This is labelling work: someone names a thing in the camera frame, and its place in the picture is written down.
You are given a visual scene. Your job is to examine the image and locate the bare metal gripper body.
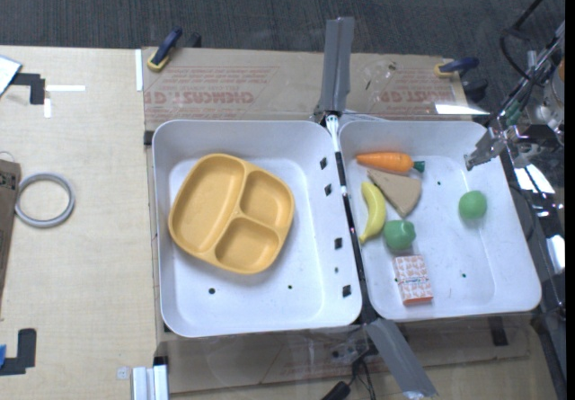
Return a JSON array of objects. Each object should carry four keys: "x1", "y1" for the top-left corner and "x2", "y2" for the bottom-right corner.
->
[{"x1": 493, "y1": 90, "x2": 566, "y2": 152}]

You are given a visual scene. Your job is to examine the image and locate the green apple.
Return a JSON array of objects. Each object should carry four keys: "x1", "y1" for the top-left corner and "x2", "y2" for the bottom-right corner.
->
[{"x1": 457, "y1": 190, "x2": 489, "y2": 221}]

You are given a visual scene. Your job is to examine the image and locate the brown bread slice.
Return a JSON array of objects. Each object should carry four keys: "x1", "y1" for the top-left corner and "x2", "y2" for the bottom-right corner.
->
[{"x1": 367, "y1": 168, "x2": 423, "y2": 219}]

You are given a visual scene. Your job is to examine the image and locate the orange carrot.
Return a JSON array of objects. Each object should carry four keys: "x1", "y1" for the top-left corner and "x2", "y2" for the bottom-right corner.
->
[{"x1": 355, "y1": 151, "x2": 427, "y2": 175}]

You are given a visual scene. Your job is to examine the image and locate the white plastic tray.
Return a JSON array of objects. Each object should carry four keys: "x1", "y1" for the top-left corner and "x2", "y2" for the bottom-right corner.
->
[
  {"x1": 151, "y1": 119, "x2": 364, "y2": 339},
  {"x1": 337, "y1": 119, "x2": 544, "y2": 324}
]

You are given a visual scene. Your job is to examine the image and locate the green pepper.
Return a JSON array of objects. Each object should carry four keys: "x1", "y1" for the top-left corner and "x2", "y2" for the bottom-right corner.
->
[{"x1": 382, "y1": 219, "x2": 418, "y2": 253}]

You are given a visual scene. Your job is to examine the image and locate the yellow banana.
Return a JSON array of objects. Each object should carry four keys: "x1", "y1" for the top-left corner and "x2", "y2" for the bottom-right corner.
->
[{"x1": 358, "y1": 181, "x2": 388, "y2": 245}]

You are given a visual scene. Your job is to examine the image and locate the thin black and white rod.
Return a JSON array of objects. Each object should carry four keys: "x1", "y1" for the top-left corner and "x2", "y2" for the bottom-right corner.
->
[{"x1": 324, "y1": 113, "x2": 368, "y2": 315}]

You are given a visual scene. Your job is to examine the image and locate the orange and white carton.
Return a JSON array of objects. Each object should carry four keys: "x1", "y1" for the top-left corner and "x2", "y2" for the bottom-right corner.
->
[{"x1": 391, "y1": 254, "x2": 436, "y2": 307}]

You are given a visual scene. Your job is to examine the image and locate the brown cardboard board red print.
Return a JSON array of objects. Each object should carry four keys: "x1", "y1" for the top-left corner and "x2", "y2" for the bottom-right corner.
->
[{"x1": 140, "y1": 46, "x2": 547, "y2": 396}]

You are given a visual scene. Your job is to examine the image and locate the yellow divided plate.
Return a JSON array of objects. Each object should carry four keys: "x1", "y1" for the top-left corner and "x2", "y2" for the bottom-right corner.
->
[{"x1": 167, "y1": 153, "x2": 296, "y2": 276}]

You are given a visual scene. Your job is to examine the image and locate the white tape roll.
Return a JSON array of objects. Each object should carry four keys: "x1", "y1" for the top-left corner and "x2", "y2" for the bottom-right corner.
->
[{"x1": 13, "y1": 172, "x2": 76, "y2": 229}]

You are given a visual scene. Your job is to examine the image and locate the brown cardboard piece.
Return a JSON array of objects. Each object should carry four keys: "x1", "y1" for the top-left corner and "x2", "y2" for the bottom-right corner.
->
[{"x1": 0, "y1": 158, "x2": 22, "y2": 319}]

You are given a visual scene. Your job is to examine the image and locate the white paper sheet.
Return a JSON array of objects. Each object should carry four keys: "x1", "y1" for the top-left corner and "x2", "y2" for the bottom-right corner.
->
[{"x1": 0, "y1": 54, "x2": 23, "y2": 97}]

